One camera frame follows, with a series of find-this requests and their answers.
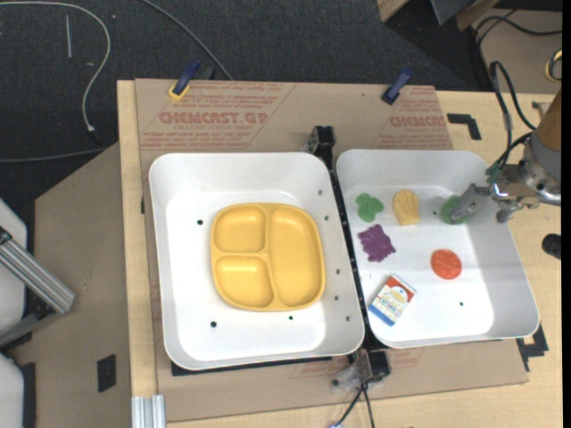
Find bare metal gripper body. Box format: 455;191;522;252
489;163;562;210

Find green round toy food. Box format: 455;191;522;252
439;194;469;226

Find yellow shell biscuit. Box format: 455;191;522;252
392;187;422;227

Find orange round toy food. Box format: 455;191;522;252
429;248;464;281

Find white plastic tray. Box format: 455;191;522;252
147;151;367;371
335;148;542;350

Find green toy broccoli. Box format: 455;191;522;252
354;192;385;222

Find purple toy grapes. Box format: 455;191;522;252
357;223;397;264

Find small printed carton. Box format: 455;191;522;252
367;273;418;327

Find thin black rod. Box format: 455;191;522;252
327;163;371;354

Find yellow divided plate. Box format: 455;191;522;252
209;202;327;313

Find brown cardboard board red print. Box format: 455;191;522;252
133;78;531;424

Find black block with thin wires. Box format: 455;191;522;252
307;125;336;158
356;350;393;382

